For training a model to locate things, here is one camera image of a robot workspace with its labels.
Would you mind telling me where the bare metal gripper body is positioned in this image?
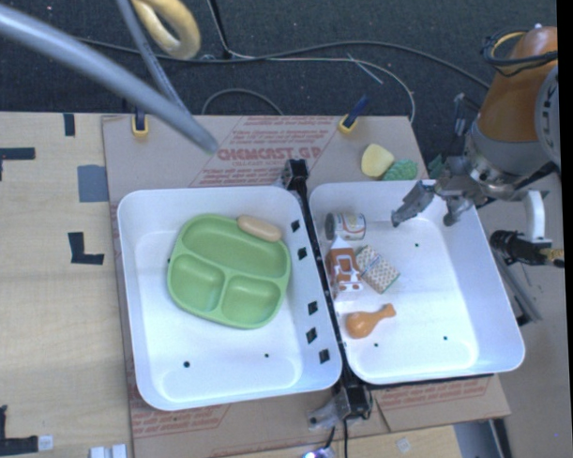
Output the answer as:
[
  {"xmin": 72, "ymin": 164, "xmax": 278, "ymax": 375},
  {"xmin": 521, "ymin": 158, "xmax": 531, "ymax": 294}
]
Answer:
[{"xmin": 433, "ymin": 154, "xmax": 510, "ymax": 203}]

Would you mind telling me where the green toy leaf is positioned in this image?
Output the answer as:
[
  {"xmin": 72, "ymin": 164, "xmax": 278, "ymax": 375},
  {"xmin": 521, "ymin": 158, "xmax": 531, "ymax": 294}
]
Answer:
[{"xmin": 381, "ymin": 158, "xmax": 420, "ymax": 182}]

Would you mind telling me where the yellow toy chip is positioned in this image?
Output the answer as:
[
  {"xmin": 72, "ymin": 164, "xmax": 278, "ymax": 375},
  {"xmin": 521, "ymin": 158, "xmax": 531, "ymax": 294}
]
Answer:
[{"xmin": 358, "ymin": 142, "xmax": 397, "ymax": 180}]

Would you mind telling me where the white and orange can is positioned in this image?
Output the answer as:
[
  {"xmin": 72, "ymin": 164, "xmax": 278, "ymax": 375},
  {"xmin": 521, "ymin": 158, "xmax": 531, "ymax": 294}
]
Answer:
[{"xmin": 324, "ymin": 210, "xmax": 369, "ymax": 244}]

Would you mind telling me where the beige patterned packet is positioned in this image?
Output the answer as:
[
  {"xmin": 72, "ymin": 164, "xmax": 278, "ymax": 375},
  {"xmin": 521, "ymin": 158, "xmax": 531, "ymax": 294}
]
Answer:
[{"xmin": 354, "ymin": 243, "xmax": 403, "ymax": 296}]

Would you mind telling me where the white plastic tray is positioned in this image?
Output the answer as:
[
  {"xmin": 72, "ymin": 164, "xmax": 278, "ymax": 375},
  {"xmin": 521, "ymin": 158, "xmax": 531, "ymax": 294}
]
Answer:
[
  {"xmin": 115, "ymin": 181, "xmax": 346, "ymax": 414},
  {"xmin": 308, "ymin": 174, "xmax": 528, "ymax": 389}
]

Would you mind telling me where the orange and white carton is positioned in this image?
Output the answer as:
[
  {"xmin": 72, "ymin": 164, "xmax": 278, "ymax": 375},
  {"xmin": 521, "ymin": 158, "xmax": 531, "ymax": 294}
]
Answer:
[{"xmin": 324, "ymin": 236, "xmax": 366, "ymax": 302}]

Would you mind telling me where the thin black rod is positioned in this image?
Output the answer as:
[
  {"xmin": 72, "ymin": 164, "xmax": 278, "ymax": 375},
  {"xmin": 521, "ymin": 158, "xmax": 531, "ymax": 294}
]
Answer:
[{"xmin": 295, "ymin": 173, "xmax": 360, "ymax": 393}]

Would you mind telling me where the orange toy chicken drumstick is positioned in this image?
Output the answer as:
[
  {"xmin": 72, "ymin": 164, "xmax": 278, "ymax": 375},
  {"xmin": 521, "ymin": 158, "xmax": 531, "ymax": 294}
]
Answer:
[{"xmin": 342, "ymin": 302, "xmax": 399, "ymax": 342}]

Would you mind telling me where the beige toy sausage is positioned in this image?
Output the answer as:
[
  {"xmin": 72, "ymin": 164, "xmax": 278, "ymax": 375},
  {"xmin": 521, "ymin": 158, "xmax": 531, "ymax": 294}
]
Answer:
[{"xmin": 235, "ymin": 212, "xmax": 284, "ymax": 245}]

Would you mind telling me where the green divided plate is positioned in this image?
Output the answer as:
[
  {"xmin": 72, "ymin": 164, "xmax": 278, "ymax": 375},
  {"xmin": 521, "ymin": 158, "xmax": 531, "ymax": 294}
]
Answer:
[{"xmin": 163, "ymin": 209, "xmax": 295, "ymax": 333}]

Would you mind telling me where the brown cardboard board red print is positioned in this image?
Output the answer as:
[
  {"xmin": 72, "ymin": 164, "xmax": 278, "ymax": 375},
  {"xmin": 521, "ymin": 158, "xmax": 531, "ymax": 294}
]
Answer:
[{"xmin": 100, "ymin": 101, "xmax": 514, "ymax": 458}]

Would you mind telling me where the black cylinder on white bracket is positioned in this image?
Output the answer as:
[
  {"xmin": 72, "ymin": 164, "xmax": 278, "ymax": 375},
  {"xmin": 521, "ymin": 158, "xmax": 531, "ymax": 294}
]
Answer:
[{"xmin": 488, "ymin": 189, "xmax": 565, "ymax": 269}]

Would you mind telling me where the black block with thin wires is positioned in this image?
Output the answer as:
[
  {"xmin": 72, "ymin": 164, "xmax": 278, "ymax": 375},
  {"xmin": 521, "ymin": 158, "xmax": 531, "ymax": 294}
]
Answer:
[
  {"xmin": 335, "ymin": 383, "xmax": 374, "ymax": 420},
  {"xmin": 282, "ymin": 158, "xmax": 311, "ymax": 192}
]

